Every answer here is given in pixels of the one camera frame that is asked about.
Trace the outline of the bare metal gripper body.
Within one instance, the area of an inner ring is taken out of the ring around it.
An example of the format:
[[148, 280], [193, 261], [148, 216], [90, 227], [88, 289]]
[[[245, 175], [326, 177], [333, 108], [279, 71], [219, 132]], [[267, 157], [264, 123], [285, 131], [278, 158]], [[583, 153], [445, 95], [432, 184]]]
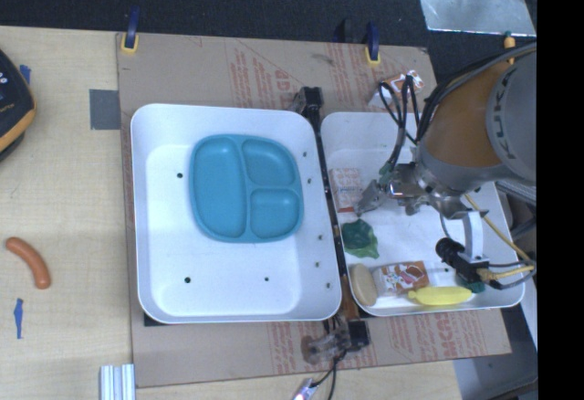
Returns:
[[385, 185], [385, 194], [403, 205], [444, 207], [462, 195], [461, 190], [441, 182], [422, 163], [399, 163]]

